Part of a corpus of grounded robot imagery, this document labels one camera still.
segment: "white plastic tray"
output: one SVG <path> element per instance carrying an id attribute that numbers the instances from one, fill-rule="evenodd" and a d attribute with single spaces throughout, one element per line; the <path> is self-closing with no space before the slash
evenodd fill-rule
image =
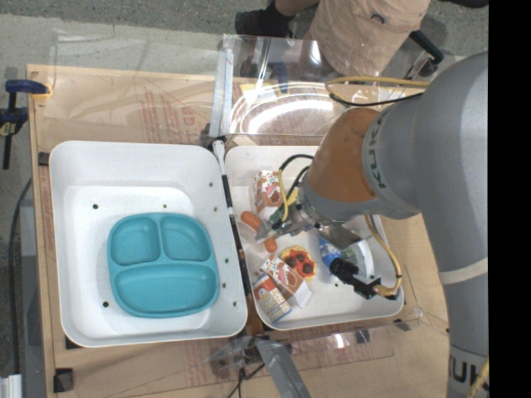
<path id="1" fill-rule="evenodd" d="M 291 155 L 306 153 L 314 155 L 317 147 L 310 146 L 241 146 L 231 149 L 227 153 L 226 166 L 234 212 L 238 220 L 242 246 L 244 248 L 247 269 L 251 281 L 257 279 L 258 267 L 268 256 L 263 245 L 258 245 L 254 239 L 255 232 L 240 221 L 239 215 L 243 211 L 256 213 L 254 195 L 252 193 L 252 178 L 260 170 L 278 170 L 279 166 Z M 283 183 L 289 188 L 297 173 L 309 164 L 307 158 L 295 159 L 283 174 Z M 378 230 L 383 234 L 379 218 L 376 217 Z M 392 262 L 384 249 L 370 236 L 370 231 L 364 217 L 359 216 L 348 223 L 357 229 L 362 237 L 368 238 L 368 245 L 372 251 L 374 269 L 382 277 L 382 283 L 393 285 L 395 272 Z M 292 245 L 301 245 L 312 255 L 317 264 L 317 274 L 309 281 L 312 296 L 304 308 L 292 306 L 291 313 L 276 323 L 272 323 L 265 311 L 257 303 L 262 321 L 276 330 L 290 330 L 296 328 L 310 328 L 327 324 L 354 322 L 371 318 L 392 316 L 402 309 L 403 294 L 396 300 L 388 300 L 380 296 L 366 300 L 354 293 L 352 286 L 342 284 L 334 276 L 329 275 L 328 268 L 319 256 L 319 242 L 314 231 L 301 233 L 297 236 L 284 235 L 277 239 L 277 254 Z"/>
<path id="2" fill-rule="evenodd" d="M 243 329 L 245 293 L 212 153 L 192 145 L 64 142 L 51 152 L 50 175 L 61 321 L 73 342 L 103 347 L 230 337 Z M 200 313 L 136 317 L 114 300 L 107 238 L 125 216 L 165 211 L 192 216 L 207 228 L 219 295 Z"/>

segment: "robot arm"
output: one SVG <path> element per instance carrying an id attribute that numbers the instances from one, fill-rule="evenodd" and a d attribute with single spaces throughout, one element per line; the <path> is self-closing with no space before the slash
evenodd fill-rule
<path id="1" fill-rule="evenodd" d="M 341 225 L 355 216 L 422 213 L 448 308 L 449 398 L 466 395 L 489 354 L 487 80 L 482 53 L 442 72 L 418 98 L 342 114 L 276 232 L 314 226 L 341 248 Z"/>

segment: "clamp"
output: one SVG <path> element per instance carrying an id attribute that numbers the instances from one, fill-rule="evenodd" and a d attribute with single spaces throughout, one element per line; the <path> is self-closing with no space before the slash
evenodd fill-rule
<path id="1" fill-rule="evenodd" d="M 12 136 L 20 131 L 27 121 L 27 108 L 17 108 L 17 93 L 47 95 L 47 86 L 32 80 L 7 80 L 6 91 L 9 93 L 7 109 L 0 109 L 0 136 L 5 138 L 3 151 L 3 169 L 9 169 Z"/>

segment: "black shoe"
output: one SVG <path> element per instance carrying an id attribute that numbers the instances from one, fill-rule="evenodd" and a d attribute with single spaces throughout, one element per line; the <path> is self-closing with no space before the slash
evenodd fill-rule
<path id="1" fill-rule="evenodd" d="M 238 12 L 234 19 L 236 34 L 240 36 L 270 36 L 279 38 L 296 38 L 295 34 L 286 26 L 278 26 L 269 31 L 262 29 L 261 18 L 265 10 L 253 10 L 251 12 Z"/>

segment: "wooden table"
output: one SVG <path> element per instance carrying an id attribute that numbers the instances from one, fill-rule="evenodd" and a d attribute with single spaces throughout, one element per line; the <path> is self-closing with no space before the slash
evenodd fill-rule
<path id="1" fill-rule="evenodd" d="M 46 161 L 66 140 L 193 143 L 210 120 L 214 79 L 59 66 L 28 66 L 27 74 L 53 87 L 51 97 L 33 96 L 28 102 L 46 397 L 227 396 L 237 370 L 204 360 L 229 339 L 100 348 L 66 340 Z M 384 218 L 382 223 L 405 271 L 407 303 L 397 316 L 267 332 L 271 339 L 291 343 L 312 396 L 446 395 L 446 305 L 422 217 Z M 360 332 L 369 332 L 370 340 L 358 341 Z M 343 347 L 334 342 L 339 333 Z M 68 391 L 55 392 L 54 379 L 56 391 L 61 379 L 67 380 L 62 386 Z M 245 381 L 241 392 L 244 397 L 279 396 L 266 369 Z"/>

